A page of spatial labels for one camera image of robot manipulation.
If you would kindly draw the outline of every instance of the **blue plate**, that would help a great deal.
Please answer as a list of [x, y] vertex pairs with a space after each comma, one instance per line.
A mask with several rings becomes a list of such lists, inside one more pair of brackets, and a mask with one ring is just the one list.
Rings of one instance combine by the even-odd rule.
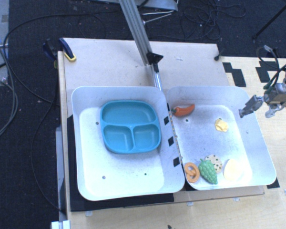
[[114, 153], [144, 153], [160, 145], [159, 119], [154, 108], [146, 102], [107, 102], [101, 109], [100, 119], [104, 143]]

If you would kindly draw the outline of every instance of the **dark carpet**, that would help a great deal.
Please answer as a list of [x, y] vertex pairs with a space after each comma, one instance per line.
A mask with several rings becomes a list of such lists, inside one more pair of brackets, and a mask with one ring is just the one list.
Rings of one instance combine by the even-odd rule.
[[[256, 57], [257, 48], [267, 45], [286, 58], [286, 9], [255, 43], [252, 39], [285, 4], [286, 0], [180, 0], [179, 12], [147, 23], [146, 30], [151, 41], [216, 43], [224, 56]], [[24, 23], [43, 16], [47, 17]], [[60, 112], [49, 103], [55, 97], [57, 70], [42, 44], [51, 39], [59, 49], [60, 37], [131, 40], [132, 36], [119, 5], [94, 1], [10, 0], [10, 30], [18, 25], [9, 36], [10, 64], [19, 79], [43, 99], [14, 77], [19, 109], [0, 138], [0, 229], [44, 229], [59, 219], [55, 129]], [[0, 128], [10, 110], [11, 92], [0, 87]], [[55, 206], [37, 186], [31, 157], [39, 186]]]

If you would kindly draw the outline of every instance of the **green toy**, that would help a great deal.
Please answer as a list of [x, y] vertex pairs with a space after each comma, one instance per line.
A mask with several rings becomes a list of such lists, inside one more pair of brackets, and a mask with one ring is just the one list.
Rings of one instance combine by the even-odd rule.
[[210, 160], [205, 160], [205, 161], [203, 161], [202, 159], [200, 160], [201, 163], [198, 169], [202, 177], [211, 184], [217, 184], [217, 174], [212, 162]]

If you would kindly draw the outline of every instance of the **toy pretzel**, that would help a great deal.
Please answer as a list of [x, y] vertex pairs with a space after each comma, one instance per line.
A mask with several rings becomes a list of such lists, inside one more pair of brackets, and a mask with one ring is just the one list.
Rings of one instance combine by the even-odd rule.
[[191, 163], [191, 162], [186, 163], [184, 166], [184, 170], [186, 173], [186, 179], [190, 183], [196, 182], [198, 178], [200, 177], [200, 171], [194, 163]]

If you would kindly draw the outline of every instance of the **toy food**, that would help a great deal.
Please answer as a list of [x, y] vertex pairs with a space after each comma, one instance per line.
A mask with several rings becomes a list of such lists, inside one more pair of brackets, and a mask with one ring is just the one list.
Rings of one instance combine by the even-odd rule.
[[225, 165], [224, 177], [230, 181], [236, 181], [243, 173], [243, 168], [235, 159], [229, 159]]
[[200, 172], [198, 167], [194, 164], [194, 163], [186, 163], [184, 166], [184, 170], [186, 173], [186, 178], [190, 183], [194, 183], [198, 180], [198, 178], [200, 177]]
[[229, 127], [227, 122], [219, 118], [215, 121], [215, 128], [217, 131], [226, 132]]
[[210, 160], [201, 160], [198, 168], [201, 176], [211, 184], [217, 184], [217, 174]]
[[204, 160], [210, 160], [215, 168], [216, 173], [220, 173], [223, 168], [223, 163], [220, 158], [216, 155], [208, 155]]
[[186, 108], [176, 107], [176, 108], [172, 109], [172, 113], [175, 116], [183, 116], [183, 115], [190, 114], [194, 109], [195, 109], [195, 105], [192, 104], [191, 106], [188, 106]]

